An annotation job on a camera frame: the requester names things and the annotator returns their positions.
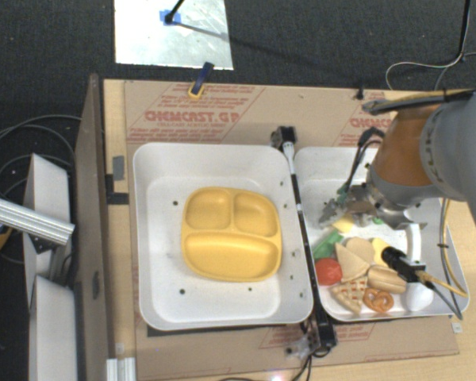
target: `black carpet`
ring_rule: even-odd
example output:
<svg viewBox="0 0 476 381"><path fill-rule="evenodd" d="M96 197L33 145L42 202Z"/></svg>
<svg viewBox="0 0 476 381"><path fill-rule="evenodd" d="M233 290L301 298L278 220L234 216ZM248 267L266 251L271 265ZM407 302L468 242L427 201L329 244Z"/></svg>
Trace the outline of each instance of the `black carpet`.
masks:
<svg viewBox="0 0 476 381"><path fill-rule="evenodd" d="M212 82L386 88L385 71L411 60L444 64L458 53L464 0L225 0L234 71ZM43 114L80 115L90 73L189 81L196 70L114 63L113 0L0 0L0 130ZM476 52L472 0L466 52ZM401 90L430 90L438 71L403 67ZM476 57L441 87L476 87ZM50 121L71 144L77 123ZM49 135L21 131L0 144L0 167L29 152L69 154ZM24 177L6 170L1 189ZM20 202L22 188L10 192ZM4 253L22 258L20 238ZM0 257L0 380L27 379L28 312L22 266Z"/></svg>

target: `toy tomato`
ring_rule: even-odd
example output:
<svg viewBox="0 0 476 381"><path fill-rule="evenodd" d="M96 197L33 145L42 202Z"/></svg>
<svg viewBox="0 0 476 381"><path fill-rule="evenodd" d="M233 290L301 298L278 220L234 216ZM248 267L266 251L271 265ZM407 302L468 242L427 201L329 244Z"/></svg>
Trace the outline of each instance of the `toy tomato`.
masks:
<svg viewBox="0 0 476 381"><path fill-rule="evenodd" d="M333 258L321 258L316 262L316 274L319 285L333 285L342 279L342 268Z"/></svg>

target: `cardboard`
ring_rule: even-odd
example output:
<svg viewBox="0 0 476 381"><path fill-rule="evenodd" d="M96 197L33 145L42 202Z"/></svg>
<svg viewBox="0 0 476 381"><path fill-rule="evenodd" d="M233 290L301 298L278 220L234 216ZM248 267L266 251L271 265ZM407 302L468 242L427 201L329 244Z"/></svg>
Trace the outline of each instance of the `cardboard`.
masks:
<svg viewBox="0 0 476 381"><path fill-rule="evenodd" d="M149 141L268 144L279 125L294 125L298 149L355 146L364 129L390 125L389 115L362 112L354 90L209 84L205 95L194 101L186 96L188 87L189 83L105 81L106 173L117 173L115 191L133 196L130 160ZM393 98L395 93L367 91L365 96ZM125 173L117 169L116 160L121 160ZM137 309L133 209L130 213L127 206L112 204L108 210L115 354L136 357L140 381L300 367L298 358L286 354L300 339L299 325L188 333L148 329ZM336 331L339 344L314 365L458 353L446 317L338 325Z"/></svg>

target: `metal plate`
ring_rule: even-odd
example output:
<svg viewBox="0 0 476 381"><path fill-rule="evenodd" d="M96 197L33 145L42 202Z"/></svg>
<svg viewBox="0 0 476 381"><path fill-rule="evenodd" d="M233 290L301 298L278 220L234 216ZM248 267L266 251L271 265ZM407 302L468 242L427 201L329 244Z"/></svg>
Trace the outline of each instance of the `metal plate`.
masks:
<svg viewBox="0 0 476 381"><path fill-rule="evenodd" d="M178 0L114 0L119 64L232 70L224 0L186 0L172 25L162 14Z"/></svg>

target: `white tray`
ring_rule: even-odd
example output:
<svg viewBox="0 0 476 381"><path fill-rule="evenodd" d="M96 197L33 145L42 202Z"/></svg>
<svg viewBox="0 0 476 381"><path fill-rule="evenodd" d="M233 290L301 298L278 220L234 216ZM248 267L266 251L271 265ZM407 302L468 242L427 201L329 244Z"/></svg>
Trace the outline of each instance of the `white tray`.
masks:
<svg viewBox="0 0 476 381"><path fill-rule="evenodd" d="M324 202L335 198L336 190L342 186L351 170L351 164L355 157L355 148L303 148L297 153L294 163L296 167L298 183L300 187L301 203L307 223L307 233L311 247L318 245L325 236L324 230L319 228L318 221L322 215ZM365 181L367 170L363 167L366 162L371 162L376 150L369 149L355 174L353 184ZM439 243L439 219L440 201L438 199L426 199L421 207L408 210L408 217L418 223L426 222L427 226L421 230L420 259L427 264L427 272L439 279L444 279L443 266L440 260ZM345 237L363 237L371 239L382 238L386 243L408 252L407 236L405 231L392 230L387 225L371 225L366 228L355 227ZM460 262L453 249L451 236L447 236L450 245L450 262L454 268L457 280L466 287ZM402 297L393 295L394 307L387 314L378 314L367 307L362 308L362 313L354 315L342 307L331 295L330 287L319 287L321 303L326 311L340 321L371 321L392 318L414 318L419 316L434 316L452 314L449 307L437 296L430 306L417 312L405 308ZM447 298L449 292L442 290ZM468 304L468 298L456 296L461 311Z"/></svg>
<svg viewBox="0 0 476 381"><path fill-rule="evenodd" d="M151 143L133 159L140 311L161 330L273 325L305 320L309 273L284 155L267 146ZM181 249L182 212L202 187L258 192L276 206L282 262L269 279L229 283L192 272Z"/></svg>

